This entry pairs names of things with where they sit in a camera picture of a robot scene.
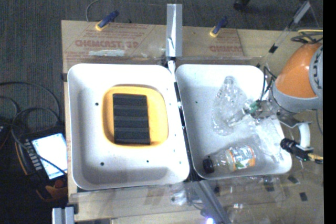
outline white tray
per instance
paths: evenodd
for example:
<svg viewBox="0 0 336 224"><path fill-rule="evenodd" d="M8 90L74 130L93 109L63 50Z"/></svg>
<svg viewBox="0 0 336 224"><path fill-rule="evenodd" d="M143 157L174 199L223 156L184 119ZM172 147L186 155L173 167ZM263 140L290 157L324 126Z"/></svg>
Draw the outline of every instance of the white tray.
<svg viewBox="0 0 336 224"><path fill-rule="evenodd" d="M226 76L236 78L239 87L247 98L257 100L260 97L264 75L254 66L229 65L181 65L176 70L176 80L181 95L183 113L186 123L187 137L190 145L192 161L196 172L205 179L223 179L241 176L258 176L282 174L291 169L292 160L288 152L281 151L282 159L275 163L266 157L262 166L242 169L230 174L206 174L202 161L210 153L238 143L242 134L221 136L213 131L211 108L217 91ZM284 137L278 120L273 124L280 137Z"/></svg>
<svg viewBox="0 0 336 224"><path fill-rule="evenodd" d="M154 147L116 146L102 126L104 93L121 84L155 88L166 103L169 133ZM155 65L78 64L68 72L72 175L84 190L173 184L190 172L171 73Z"/></svg>

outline black cable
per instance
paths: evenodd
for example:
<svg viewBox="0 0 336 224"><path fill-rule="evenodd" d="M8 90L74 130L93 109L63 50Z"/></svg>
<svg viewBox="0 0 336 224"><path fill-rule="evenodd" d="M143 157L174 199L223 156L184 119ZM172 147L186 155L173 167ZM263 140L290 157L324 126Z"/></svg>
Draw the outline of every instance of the black cable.
<svg viewBox="0 0 336 224"><path fill-rule="evenodd" d="M5 123L5 122L0 122L0 125L7 125L7 123ZM3 141L2 141L2 143L0 144L0 150L5 146L8 137L9 137L9 130L8 130L7 133L4 135L4 138L1 138Z"/></svg>
<svg viewBox="0 0 336 224"><path fill-rule="evenodd" d="M10 100L10 102L12 103L12 105L15 109L15 115L19 112L19 110L20 110L19 105L12 98L0 95L0 99Z"/></svg>
<svg viewBox="0 0 336 224"><path fill-rule="evenodd" d="M27 147L26 147L26 146L19 140L19 138L17 138L16 134L14 133L14 129L13 129L13 127L21 128L20 126L15 125L15 124L13 124L13 123L10 123L10 124L8 124L8 125L10 126L10 133L11 133L13 139L15 140L15 142L16 142L20 147L22 147L23 149L25 149L28 153L31 153L31 154L35 155L36 157L40 158L41 160L44 160L44 161L47 162L48 164L52 165L53 167L55 167L56 169L58 169L61 173L63 173L65 176L67 175L67 173L66 173L63 169L59 168L56 164L52 163L51 161L49 161L49 160L43 158L42 156L40 156L40 155L39 155L38 153L36 153L35 151L33 151L33 150L27 148Z"/></svg>
<svg viewBox="0 0 336 224"><path fill-rule="evenodd" d="M17 120L20 116L24 115L25 113L28 113L28 114L29 114L30 112L32 112L32 111L36 111L36 110L47 111L47 112L49 112L51 115L53 115L54 118L55 118L55 120L56 120L54 126L56 126L58 123L60 123L60 119L59 119L58 115L57 115L53 110L51 110L51 109L49 109L49 108L40 108L40 107L27 108L27 109L24 109L24 110L20 111L19 113L17 113L17 114L15 115L15 117L14 117L13 120L12 120L12 123L15 124L16 120Z"/></svg>
<svg viewBox="0 0 336 224"><path fill-rule="evenodd" d="M58 118L60 117L60 111L61 111L60 104L59 104L56 96L49 89L47 89L46 87L44 87L42 85L39 85L39 84L36 84L36 83L31 83L31 82L25 82L25 81L0 82L0 86L7 86L7 85L12 85L12 84L25 84L25 85L34 86L34 87L37 87L37 88L40 88L40 89L43 89L44 91L46 91L53 98L54 102L56 103L56 107L57 107L57 112L56 113L58 115Z"/></svg>
<svg viewBox="0 0 336 224"><path fill-rule="evenodd" d="M320 42L323 37L319 39L314 39L314 36L321 36L323 35L323 30L318 29L307 29L306 31L304 29L298 30L300 33L300 36L292 37L290 40L294 42L300 42L303 44L315 44Z"/></svg>
<svg viewBox="0 0 336 224"><path fill-rule="evenodd" d="M271 75L271 79L270 79L270 82L265 90L265 86L266 86L266 71ZM276 75L274 75L267 67L264 66L264 80L263 80L263 85L262 85L262 90L261 90L261 94L260 94L260 97L258 99L258 101L261 101L265 95L265 93L270 89L272 83L274 82L274 79L276 79Z"/></svg>
<svg viewBox="0 0 336 224"><path fill-rule="evenodd" d="M320 125L318 110L316 110L316 123L317 123L317 127L319 128L320 133L323 135L323 130L322 130L321 125Z"/></svg>
<svg viewBox="0 0 336 224"><path fill-rule="evenodd" d="M199 206L196 205L196 204L203 205L201 203L195 203L195 202L191 201L190 204L198 210L202 210L204 208L204 206L199 207Z"/></svg>

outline black sponge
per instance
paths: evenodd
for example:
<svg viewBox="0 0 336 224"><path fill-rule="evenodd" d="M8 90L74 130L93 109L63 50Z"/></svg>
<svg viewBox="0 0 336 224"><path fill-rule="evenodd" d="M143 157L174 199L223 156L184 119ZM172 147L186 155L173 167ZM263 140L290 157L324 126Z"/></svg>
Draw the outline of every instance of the black sponge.
<svg viewBox="0 0 336 224"><path fill-rule="evenodd" d="M113 94L114 142L150 145L147 96Z"/></svg>

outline tablet screen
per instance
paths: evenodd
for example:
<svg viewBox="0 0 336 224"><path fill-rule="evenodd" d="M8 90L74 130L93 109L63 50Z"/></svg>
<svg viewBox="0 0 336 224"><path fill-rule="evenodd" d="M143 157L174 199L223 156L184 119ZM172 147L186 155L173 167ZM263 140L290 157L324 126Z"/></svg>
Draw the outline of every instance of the tablet screen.
<svg viewBox="0 0 336 224"><path fill-rule="evenodd" d="M32 140L32 144L38 155L55 164L64 172L67 171L67 144L61 133ZM63 175L63 173L52 164L42 159L41 162L49 179Z"/></svg>

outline bottle cap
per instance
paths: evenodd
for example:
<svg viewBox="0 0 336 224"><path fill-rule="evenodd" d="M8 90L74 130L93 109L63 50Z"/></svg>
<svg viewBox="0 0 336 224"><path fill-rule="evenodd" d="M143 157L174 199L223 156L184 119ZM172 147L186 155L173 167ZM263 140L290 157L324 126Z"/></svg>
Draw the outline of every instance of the bottle cap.
<svg viewBox="0 0 336 224"><path fill-rule="evenodd" d="M214 165L213 165L212 160L210 158L206 158L206 159L203 160L203 170L207 174L211 174L215 171L214 170Z"/></svg>

